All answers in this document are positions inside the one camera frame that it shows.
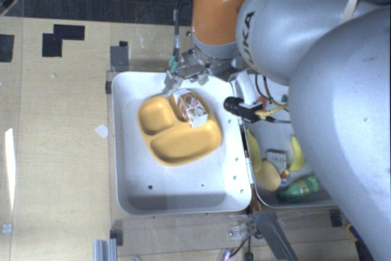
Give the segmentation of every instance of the plastic bottle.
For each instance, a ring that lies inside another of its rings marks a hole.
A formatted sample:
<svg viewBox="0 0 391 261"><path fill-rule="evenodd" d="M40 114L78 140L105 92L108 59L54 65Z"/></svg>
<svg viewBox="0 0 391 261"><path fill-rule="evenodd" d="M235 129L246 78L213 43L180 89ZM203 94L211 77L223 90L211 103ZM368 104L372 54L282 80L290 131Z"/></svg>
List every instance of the plastic bottle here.
<svg viewBox="0 0 391 261"><path fill-rule="evenodd" d="M320 182L317 177L309 176L304 180L294 182L287 190L279 192L277 199L279 202L301 199L308 194L316 193L319 189Z"/></svg>

